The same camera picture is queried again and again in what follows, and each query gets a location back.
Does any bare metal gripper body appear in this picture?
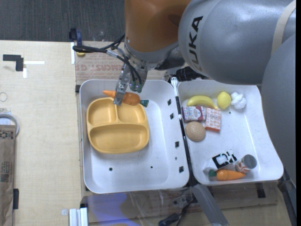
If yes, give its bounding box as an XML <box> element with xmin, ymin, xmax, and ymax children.
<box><xmin>119</xmin><ymin>55</ymin><xmax>154</xmax><ymax>92</ymax></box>

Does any orange carrot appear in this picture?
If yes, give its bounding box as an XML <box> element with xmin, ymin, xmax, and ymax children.
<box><xmin>208</xmin><ymin>169</ymin><xmax>246</xmax><ymax>182</ymax></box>
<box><xmin>103</xmin><ymin>89</ymin><xmax>150</xmax><ymax>108</ymax></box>

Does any yellow divided plate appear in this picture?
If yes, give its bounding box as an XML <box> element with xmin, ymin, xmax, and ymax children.
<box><xmin>86</xmin><ymin>97</ymin><xmax>151</xmax><ymax>154</ymax></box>

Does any yellow banana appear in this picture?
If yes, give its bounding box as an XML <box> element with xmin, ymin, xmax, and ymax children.
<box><xmin>186</xmin><ymin>95</ymin><xmax>218</xmax><ymax>110</ymax></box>

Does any pink and white carton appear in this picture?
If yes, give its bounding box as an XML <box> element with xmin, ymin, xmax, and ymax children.
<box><xmin>181</xmin><ymin>105</ymin><xmax>206</xmax><ymax>123</ymax></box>

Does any white plastic tray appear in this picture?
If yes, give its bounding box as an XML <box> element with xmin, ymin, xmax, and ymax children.
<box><xmin>79</xmin><ymin>79</ymin><xmax>190</xmax><ymax>194</ymax></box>
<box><xmin>176</xmin><ymin>80</ymin><xmax>285</xmax><ymax>186</ymax></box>

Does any orange and white carton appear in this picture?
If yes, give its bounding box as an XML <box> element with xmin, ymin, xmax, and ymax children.
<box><xmin>204</xmin><ymin>107</ymin><xmax>222</xmax><ymax>133</ymax></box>

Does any yellow lemon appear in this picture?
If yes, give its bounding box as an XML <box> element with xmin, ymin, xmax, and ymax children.
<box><xmin>216</xmin><ymin>91</ymin><xmax>232</xmax><ymax>110</ymax></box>

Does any white garlic bulb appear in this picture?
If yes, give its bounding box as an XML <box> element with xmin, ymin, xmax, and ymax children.
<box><xmin>230</xmin><ymin>92</ymin><xmax>247</xmax><ymax>110</ymax></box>

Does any white tape roll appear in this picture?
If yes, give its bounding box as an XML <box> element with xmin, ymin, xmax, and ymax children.
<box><xmin>0</xmin><ymin>113</ymin><xmax>21</xmax><ymax>137</ymax></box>

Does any black and white packet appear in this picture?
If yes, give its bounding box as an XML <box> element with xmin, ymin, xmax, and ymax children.
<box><xmin>212</xmin><ymin>151</ymin><xmax>238</xmax><ymax>170</ymax></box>

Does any brown paper bag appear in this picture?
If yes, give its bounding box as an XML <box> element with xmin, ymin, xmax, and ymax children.
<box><xmin>0</xmin><ymin>124</ymin><xmax>17</xmax><ymax>226</ymax></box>

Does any orange and white can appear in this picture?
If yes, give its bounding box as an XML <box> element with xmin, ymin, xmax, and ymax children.
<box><xmin>235</xmin><ymin>154</ymin><xmax>258</xmax><ymax>174</ymax></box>

